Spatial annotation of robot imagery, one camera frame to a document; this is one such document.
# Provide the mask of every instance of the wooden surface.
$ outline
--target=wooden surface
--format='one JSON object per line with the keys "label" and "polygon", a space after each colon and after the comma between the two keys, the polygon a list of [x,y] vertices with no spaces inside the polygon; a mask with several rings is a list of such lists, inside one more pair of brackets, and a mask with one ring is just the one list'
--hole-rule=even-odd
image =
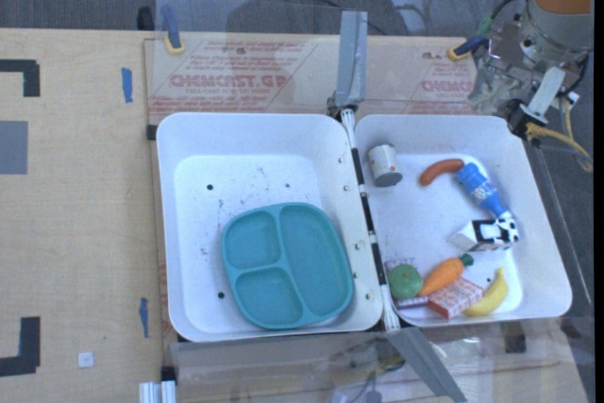
{"label": "wooden surface", "polygon": [[[159,381],[160,211],[145,137],[143,42],[150,38],[0,30],[0,59],[35,59],[42,73],[35,98],[23,97],[21,76],[0,73],[0,121],[28,123],[27,174],[0,176],[0,359],[18,354],[22,317],[42,321],[41,364],[35,374],[0,377],[3,403],[137,401],[139,383]],[[122,68],[132,72],[131,103]],[[551,333],[543,359],[528,367],[465,368],[454,376],[470,401],[522,401],[526,393],[531,400],[585,401],[568,344],[555,326]],[[94,366],[78,368],[78,354],[89,351]],[[398,399],[397,384],[384,381],[384,401]],[[423,388],[417,397],[429,396],[423,383],[413,384]]]}

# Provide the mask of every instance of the tin can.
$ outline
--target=tin can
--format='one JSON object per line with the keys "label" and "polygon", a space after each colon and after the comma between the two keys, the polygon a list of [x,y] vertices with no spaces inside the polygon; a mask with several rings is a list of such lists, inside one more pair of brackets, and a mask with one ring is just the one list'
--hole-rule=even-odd
{"label": "tin can", "polygon": [[391,144],[371,148],[367,158],[377,187],[390,187],[403,179],[396,167],[396,151]]}

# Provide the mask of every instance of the toy sausage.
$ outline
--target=toy sausage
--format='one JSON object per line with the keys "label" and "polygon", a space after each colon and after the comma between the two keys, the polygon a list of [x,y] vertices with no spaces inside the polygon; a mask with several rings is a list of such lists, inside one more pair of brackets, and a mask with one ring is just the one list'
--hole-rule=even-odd
{"label": "toy sausage", "polygon": [[465,163],[459,158],[450,158],[446,160],[440,160],[436,163],[432,163],[424,173],[420,175],[419,182],[423,186],[427,186],[434,178],[442,173],[454,173],[463,168]]}

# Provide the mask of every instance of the green ball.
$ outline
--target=green ball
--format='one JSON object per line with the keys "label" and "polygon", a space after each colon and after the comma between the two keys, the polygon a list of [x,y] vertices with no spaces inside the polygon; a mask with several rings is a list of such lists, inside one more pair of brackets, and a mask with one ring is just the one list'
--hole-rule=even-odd
{"label": "green ball", "polygon": [[409,299],[422,290],[424,280],[415,267],[401,263],[388,272],[388,284],[394,298]]}

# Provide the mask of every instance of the teal divided plate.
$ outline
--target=teal divided plate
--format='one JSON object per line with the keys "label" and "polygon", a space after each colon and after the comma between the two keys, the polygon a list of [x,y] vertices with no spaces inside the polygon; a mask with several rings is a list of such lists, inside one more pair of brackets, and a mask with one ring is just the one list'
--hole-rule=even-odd
{"label": "teal divided plate", "polygon": [[223,231],[222,252],[237,305],[259,327],[325,321],[352,299],[342,241],[313,205],[284,203],[238,215]]}

